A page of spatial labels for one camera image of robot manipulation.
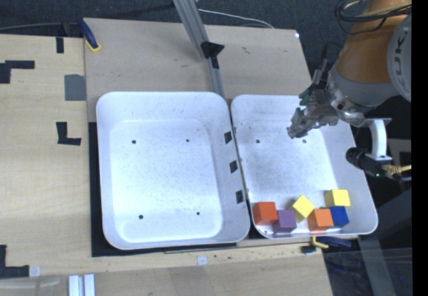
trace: cube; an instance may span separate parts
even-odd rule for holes
[[[333,226],[332,213],[329,208],[314,209],[308,216],[308,227],[311,232],[324,232]]]
[[[258,202],[253,206],[253,219],[255,225],[272,225],[278,220],[274,202]]]
[[[348,214],[344,206],[330,207],[330,212],[332,213],[334,227],[342,228],[349,223]]]
[[[274,223],[274,233],[290,233],[297,227],[294,210],[279,209],[278,220]]]
[[[350,206],[349,194],[347,189],[332,189],[324,194],[326,207],[331,206]]]
[[[300,223],[309,216],[315,209],[315,206],[304,195],[300,195],[289,209],[294,210],[296,213],[296,221]]]

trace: white tray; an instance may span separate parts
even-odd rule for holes
[[[208,245],[247,235],[249,213],[221,96],[110,92],[98,100],[96,116],[102,226],[111,245]]]
[[[237,96],[231,116],[248,199],[252,206],[273,201],[287,209],[303,194],[316,208],[325,207],[324,193],[347,189],[351,206],[346,207],[349,223],[342,229],[328,229],[319,235],[363,235],[373,232],[378,216],[362,170],[346,160],[355,146],[350,126],[311,130],[303,138],[291,139],[287,127],[299,107],[297,96]],[[303,220],[289,235],[276,235],[272,226],[255,226],[265,237],[311,237],[315,235]]]

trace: yellow block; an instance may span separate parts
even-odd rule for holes
[[[315,209],[315,206],[304,195],[300,195],[290,207],[296,213],[296,221],[300,223]]]
[[[326,207],[331,206],[350,206],[349,193],[347,189],[332,189],[324,194]]]

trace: white cable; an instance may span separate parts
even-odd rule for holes
[[[202,10],[202,9],[198,9],[200,12],[206,12],[206,13],[212,13],[214,15],[225,15],[228,17],[233,17],[233,18],[238,18],[238,19],[243,19],[245,21],[256,21],[258,23],[262,23],[264,25],[266,25],[267,27],[270,27],[271,29],[275,29],[272,25],[270,25],[269,23],[266,23],[265,21],[260,21],[259,19],[253,19],[253,18],[245,18],[245,17],[241,17],[240,15],[230,15],[228,13],[222,13],[222,12],[216,12],[216,11],[208,11],[208,10]]]

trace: orange block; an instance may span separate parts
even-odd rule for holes
[[[274,202],[258,202],[253,206],[253,218],[256,225],[272,225],[278,220]]]
[[[308,216],[310,231],[325,231],[334,226],[332,212],[328,208],[314,209]]]

